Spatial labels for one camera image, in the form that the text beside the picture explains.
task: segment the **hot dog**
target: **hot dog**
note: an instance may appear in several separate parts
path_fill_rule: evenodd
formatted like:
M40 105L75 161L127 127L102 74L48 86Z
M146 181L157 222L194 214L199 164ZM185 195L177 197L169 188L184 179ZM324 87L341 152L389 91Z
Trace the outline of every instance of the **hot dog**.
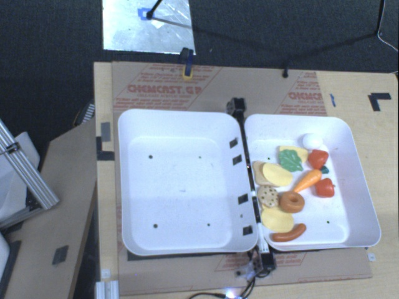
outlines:
M295 228L289 232L276 232L272 234L272 240L275 242L289 242L302 235L306 230L305 224L298 224Z

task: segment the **white egg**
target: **white egg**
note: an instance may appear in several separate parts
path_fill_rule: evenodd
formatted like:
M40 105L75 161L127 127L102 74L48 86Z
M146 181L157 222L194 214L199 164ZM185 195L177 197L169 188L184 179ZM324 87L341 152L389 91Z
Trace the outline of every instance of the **white egg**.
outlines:
M308 133L304 135L302 144L307 150L316 150L323 145L323 139L320 135L315 133Z

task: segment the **white cable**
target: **white cable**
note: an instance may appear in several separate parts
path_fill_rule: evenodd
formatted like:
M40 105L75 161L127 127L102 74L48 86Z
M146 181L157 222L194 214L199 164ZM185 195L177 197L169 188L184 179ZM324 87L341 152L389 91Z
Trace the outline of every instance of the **white cable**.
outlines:
M385 43L387 46L391 47L393 50L395 50L396 52L398 52L398 49L397 49L394 45L392 45L391 43L389 43L389 42L383 40L383 39L380 37L380 30L381 30L381 24L382 24L382 21L383 21L383 18L384 18L385 2L386 2L386 1L387 1L387 0L384 0L383 5L382 5L381 21L380 21L380 24L379 24L379 26L378 26L377 37L378 37L378 39L379 39L381 42Z

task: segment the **yellow clip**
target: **yellow clip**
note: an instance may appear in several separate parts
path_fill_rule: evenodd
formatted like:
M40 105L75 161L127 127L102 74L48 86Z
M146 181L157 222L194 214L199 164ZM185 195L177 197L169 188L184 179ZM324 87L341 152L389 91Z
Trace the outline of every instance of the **yellow clip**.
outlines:
M185 72L186 72L186 65L185 66L183 66L183 71L182 71L182 73L181 73L181 75L183 76L183 80L191 80L192 78L193 78L193 66L191 66L191 72L190 72L190 75L189 76L187 76L187 75L185 75Z

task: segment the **black metal rod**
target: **black metal rod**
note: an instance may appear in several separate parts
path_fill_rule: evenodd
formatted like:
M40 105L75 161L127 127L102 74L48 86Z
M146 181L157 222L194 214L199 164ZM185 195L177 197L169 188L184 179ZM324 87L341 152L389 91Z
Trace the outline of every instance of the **black metal rod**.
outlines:
M384 12L384 7L385 7L385 0L380 1L380 12L378 13L378 23L377 23L377 30L375 31L375 34L378 34L380 28L381 28L381 22L382 22L382 16Z
M147 12L146 17L147 17L148 20L151 20L151 19L152 19L155 10L157 9L157 7L160 5L161 2L162 2L162 0L158 0L158 1L154 4L154 6L152 7L152 9L149 10L149 11Z

